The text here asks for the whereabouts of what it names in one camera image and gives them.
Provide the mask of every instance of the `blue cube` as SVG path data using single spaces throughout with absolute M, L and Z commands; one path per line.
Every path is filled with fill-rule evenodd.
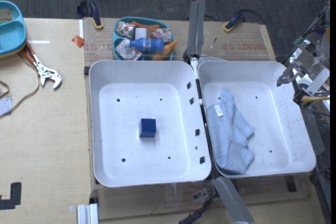
M 155 137 L 156 134 L 156 120 L 141 119 L 139 123 L 139 136 L 140 137 Z

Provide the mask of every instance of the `blue bottle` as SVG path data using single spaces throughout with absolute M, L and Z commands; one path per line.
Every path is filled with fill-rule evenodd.
M 125 44 L 135 47 L 140 51 L 163 51 L 163 39 L 139 38 L 137 40 L 126 40 Z

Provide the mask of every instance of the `blue towel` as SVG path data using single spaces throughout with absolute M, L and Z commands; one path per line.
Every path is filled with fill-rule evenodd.
M 235 107 L 234 96 L 223 88 L 220 103 L 209 106 L 206 116 L 217 165 L 230 173 L 244 174 L 254 159 L 247 148 L 254 130 Z

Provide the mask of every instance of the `table surface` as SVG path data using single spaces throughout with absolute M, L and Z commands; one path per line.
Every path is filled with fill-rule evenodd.
M 87 56 L 92 43 L 88 40 L 87 47 L 79 48 L 71 41 L 80 34 L 80 20 L 25 18 L 25 23 L 28 40 L 50 41 L 32 46 L 42 63 L 56 69 L 63 81 L 57 90 L 47 81 L 10 116 L 0 119 L 2 199 L 9 198 L 11 183 L 22 184 L 21 204 L 12 210 L 0 210 L 0 223 L 76 223 L 73 205 L 88 204 L 92 184 L 87 77 L 83 74 L 84 66 L 92 60 Z M 207 28 L 213 23 L 205 22 L 205 39 L 216 34 Z M 170 21 L 170 25 L 180 29 L 185 39 L 188 24 Z M 265 27 L 262 33 L 266 50 L 273 57 Z M 0 78 L 9 84 L 13 104 L 33 91 L 38 83 L 36 72 L 16 55 L 0 59 Z M 305 198 L 253 203 L 248 209 L 257 223 L 274 223 L 274 220 L 324 223 L 316 190 L 309 181 L 307 190 Z M 180 212 L 101 223 L 178 223 L 189 214 Z M 219 220 L 232 221 L 225 208 L 207 210 L 196 223 Z

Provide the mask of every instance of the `blue plastic tray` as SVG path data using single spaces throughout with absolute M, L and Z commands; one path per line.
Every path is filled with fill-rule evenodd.
M 116 57 L 117 60 L 124 60 L 119 53 L 117 53 L 117 51 L 115 50 L 115 47 L 124 39 L 124 37 L 119 36 L 116 32 L 116 27 L 118 25 L 118 22 L 123 21 L 126 23 L 130 23 L 133 20 L 135 20 L 136 22 L 140 23 L 140 24 L 144 24 L 144 25 L 155 25 L 158 24 L 160 25 L 161 28 L 170 28 L 167 24 L 165 24 L 164 22 L 161 22 L 159 20 L 153 20 L 153 19 L 148 19 L 148 18 L 143 18 L 143 17 L 122 17 L 120 18 L 114 25 L 114 29 L 113 29 L 113 36 L 112 36 L 112 49 L 113 49 L 113 54 Z M 174 55 L 174 51 L 172 51 L 169 56 L 167 56 L 166 58 L 164 58 L 165 61 L 171 61 L 173 59 L 173 55 Z
M 0 9 L 9 8 L 12 20 L 0 24 L 0 58 L 18 53 L 26 43 L 26 25 L 20 9 L 9 1 L 0 1 Z

